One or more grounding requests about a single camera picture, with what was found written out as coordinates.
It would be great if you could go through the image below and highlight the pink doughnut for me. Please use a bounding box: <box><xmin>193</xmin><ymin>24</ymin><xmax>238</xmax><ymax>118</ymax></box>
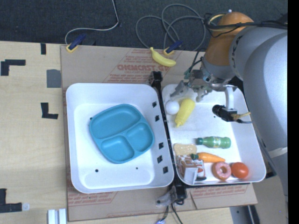
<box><xmin>212</xmin><ymin>161</ymin><xmax>232</xmax><ymax>181</ymax></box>

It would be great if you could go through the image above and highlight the white and red carton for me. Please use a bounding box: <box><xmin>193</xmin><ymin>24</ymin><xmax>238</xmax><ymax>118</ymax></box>
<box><xmin>195</xmin><ymin>159</ymin><xmax>207</xmax><ymax>182</ymax></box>

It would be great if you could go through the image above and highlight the orange carrot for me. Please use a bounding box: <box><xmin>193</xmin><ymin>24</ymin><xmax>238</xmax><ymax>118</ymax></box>
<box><xmin>190</xmin><ymin>152</ymin><xmax>226</xmax><ymax>164</ymax></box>

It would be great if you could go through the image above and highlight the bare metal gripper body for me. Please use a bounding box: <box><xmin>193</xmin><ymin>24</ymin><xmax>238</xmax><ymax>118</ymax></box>
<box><xmin>186</xmin><ymin>69</ymin><xmax>231</xmax><ymax>93</ymax></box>

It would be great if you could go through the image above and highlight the white and brown carton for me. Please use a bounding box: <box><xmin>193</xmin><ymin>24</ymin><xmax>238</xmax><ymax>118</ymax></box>
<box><xmin>176</xmin><ymin>155</ymin><xmax>199</xmax><ymax>185</ymax></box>

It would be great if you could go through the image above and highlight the white plastic tray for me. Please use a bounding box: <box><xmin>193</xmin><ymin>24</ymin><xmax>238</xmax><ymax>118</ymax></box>
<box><xmin>65</xmin><ymin>83</ymin><xmax>175</xmax><ymax>194</ymax></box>
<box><xmin>161</xmin><ymin>84</ymin><xmax>267</xmax><ymax>186</ymax></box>

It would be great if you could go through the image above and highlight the brown cardboard board red print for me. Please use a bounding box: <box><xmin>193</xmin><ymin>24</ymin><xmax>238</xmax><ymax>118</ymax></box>
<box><xmin>60</xmin><ymin>44</ymin><xmax>258</xmax><ymax>222</ymax></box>

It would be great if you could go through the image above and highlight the yellow squeeze bottle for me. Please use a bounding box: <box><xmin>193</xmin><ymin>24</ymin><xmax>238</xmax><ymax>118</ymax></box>
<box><xmin>174</xmin><ymin>98</ymin><xmax>196</xmax><ymax>128</ymax></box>

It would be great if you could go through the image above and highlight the white ball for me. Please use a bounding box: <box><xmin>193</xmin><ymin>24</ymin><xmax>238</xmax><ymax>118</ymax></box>
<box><xmin>165</xmin><ymin>101</ymin><xmax>180</xmax><ymax>115</ymax></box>

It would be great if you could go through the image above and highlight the yellow banana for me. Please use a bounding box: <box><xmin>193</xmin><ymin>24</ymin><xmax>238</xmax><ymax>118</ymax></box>
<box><xmin>149</xmin><ymin>47</ymin><xmax>177</xmax><ymax>68</ymax></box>

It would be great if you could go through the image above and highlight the blue divided plate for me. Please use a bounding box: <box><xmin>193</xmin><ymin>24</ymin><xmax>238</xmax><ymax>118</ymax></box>
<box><xmin>88</xmin><ymin>103</ymin><xmax>155</xmax><ymax>164</ymax></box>

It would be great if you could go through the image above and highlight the black block with thin wires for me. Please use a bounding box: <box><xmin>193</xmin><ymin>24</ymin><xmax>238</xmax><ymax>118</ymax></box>
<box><xmin>173</xmin><ymin>184</ymin><xmax>188</xmax><ymax>201</ymax></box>
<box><xmin>149</xmin><ymin>70</ymin><xmax>164</xmax><ymax>87</ymax></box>

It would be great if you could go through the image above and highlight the black cylinder on white bracket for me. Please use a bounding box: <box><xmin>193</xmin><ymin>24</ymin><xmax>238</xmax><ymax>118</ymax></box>
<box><xmin>212</xmin><ymin>84</ymin><xmax>238</xmax><ymax>122</ymax></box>

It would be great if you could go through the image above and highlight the orange tomato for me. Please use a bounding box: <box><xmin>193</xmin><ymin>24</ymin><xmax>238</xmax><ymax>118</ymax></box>
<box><xmin>231</xmin><ymin>161</ymin><xmax>249</xmax><ymax>179</ymax></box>

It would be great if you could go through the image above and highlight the green bottle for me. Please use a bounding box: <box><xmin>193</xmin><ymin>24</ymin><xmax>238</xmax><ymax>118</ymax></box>
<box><xmin>195</xmin><ymin>136</ymin><xmax>232</xmax><ymax>149</ymax></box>

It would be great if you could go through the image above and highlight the tan bread slice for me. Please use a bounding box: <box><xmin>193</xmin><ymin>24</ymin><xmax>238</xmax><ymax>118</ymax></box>
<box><xmin>173</xmin><ymin>143</ymin><xmax>198</xmax><ymax>157</ymax></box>

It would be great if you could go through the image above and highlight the thin black rod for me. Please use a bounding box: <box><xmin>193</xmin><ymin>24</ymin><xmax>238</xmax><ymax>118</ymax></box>
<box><xmin>154</xmin><ymin>78</ymin><xmax>185</xmax><ymax>191</ymax></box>

